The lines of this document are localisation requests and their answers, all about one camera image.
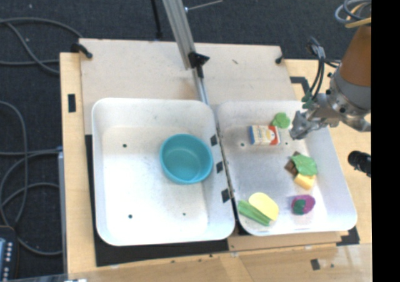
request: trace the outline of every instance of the small box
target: small box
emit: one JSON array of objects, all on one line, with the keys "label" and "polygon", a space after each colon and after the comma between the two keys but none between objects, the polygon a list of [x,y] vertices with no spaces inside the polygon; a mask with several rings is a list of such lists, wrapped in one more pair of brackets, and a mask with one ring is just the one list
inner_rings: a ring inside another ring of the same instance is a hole
[{"label": "small box", "polygon": [[276,126],[252,125],[249,130],[253,145],[278,145],[281,142]]}]

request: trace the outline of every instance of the blue bowl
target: blue bowl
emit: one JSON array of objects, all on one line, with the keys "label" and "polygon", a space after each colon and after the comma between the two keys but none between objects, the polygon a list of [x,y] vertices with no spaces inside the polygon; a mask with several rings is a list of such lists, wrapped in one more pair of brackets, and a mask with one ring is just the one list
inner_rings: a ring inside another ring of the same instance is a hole
[{"label": "blue bowl", "polygon": [[167,178],[179,184],[193,184],[207,178],[213,169],[208,146],[190,134],[175,134],[161,145],[160,162]]}]

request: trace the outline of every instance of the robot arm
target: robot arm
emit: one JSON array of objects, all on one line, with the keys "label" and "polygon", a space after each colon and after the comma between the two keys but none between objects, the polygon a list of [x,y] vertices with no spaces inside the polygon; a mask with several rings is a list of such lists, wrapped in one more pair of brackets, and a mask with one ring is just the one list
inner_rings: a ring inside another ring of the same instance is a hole
[{"label": "robot arm", "polygon": [[[325,57],[323,48],[315,40],[311,40],[310,47],[321,64]],[[311,131],[328,125],[335,127],[339,122],[361,132],[371,131],[371,125],[365,120],[371,112],[370,25],[357,29],[340,65],[331,76],[329,89],[325,93],[318,91],[319,88],[312,97],[307,94],[303,106],[307,109],[305,112],[296,112],[290,130],[293,139],[305,138]]]}]

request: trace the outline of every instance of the dark background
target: dark background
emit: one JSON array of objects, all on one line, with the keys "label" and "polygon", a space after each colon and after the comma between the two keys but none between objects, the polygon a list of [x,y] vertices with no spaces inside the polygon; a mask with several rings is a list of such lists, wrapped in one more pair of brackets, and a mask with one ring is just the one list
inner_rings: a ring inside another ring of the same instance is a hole
[{"label": "dark background", "polygon": [[[183,0],[196,6],[215,0]],[[324,46],[327,57],[340,59],[354,31],[334,18],[344,0],[224,0],[223,3],[189,12],[195,42],[279,45],[285,58],[312,58],[305,45],[314,36]],[[163,39],[173,35],[161,4],[156,0]],[[85,38],[155,38],[156,25],[150,0],[0,0],[0,18],[37,17],[60,21],[78,30]],[[59,27],[41,23],[15,23],[39,59],[58,58],[70,50],[77,36]],[[0,60],[28,61],[27,52],[16,35],[0,24]],[[24,117],[28,147],[50,149],[62,145],[59,78],[39,66],[0,65],[0,101],[8,102]],[[21,127],[16,115],[0,106],[0,151],[23,150]],[[0,179],[17,160],[0,156]],[[29,164],[30,183],[58,182],[54,156]],[[18,168],[4,185],[3,200],[23,186],[23,170]],[[6,206],[13,219],[21,197]],[[58,192],[51,188],[32,190],[24,213],[16,226],[20,237],[44,251],[61,247]],[[63,271],[60,256],[45,257],[21,248],[18,277],[58,274]]]}]

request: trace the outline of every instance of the white tray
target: white tray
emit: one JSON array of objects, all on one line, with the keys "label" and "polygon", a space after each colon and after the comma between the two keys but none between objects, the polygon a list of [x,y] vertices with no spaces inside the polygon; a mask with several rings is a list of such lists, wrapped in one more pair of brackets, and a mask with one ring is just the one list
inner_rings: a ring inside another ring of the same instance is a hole
[{"label": "white tray", "polygon": [[[269,125],[279,112],[285,112],[293,120],[301,105],[298,101],[235,101],[217,109],[221,145],[236,205],[241,199],[247,201],[255,192],[263,192],[275,200],[280,209],[278,219],[270,226],[239,214],[241,225],[253,235],[345,231],[356,224],[356,210],[327,128],[295,141],[288,129],[281,129],[279,146],[252,146],[250,143],[248,126]],[[295,184],[293,176],[284,169],[295,151],[316,161],[319,172],[309,191]],[[310,194],[316,200],[314,209],[302,216],[291,212],[291,201],[299,194]]]},{"label": "white tray", "polygon": [[201,183],[175,184],[159,162],[163,141],[189,133],[210,145],[214,164],[222,161],[213,111],[199,101],[120,99],[98,101],[92,109],[96,226],[111,245],[165,244],[227,238],[235,225],[224,201],[225,170],[214,166]]}]

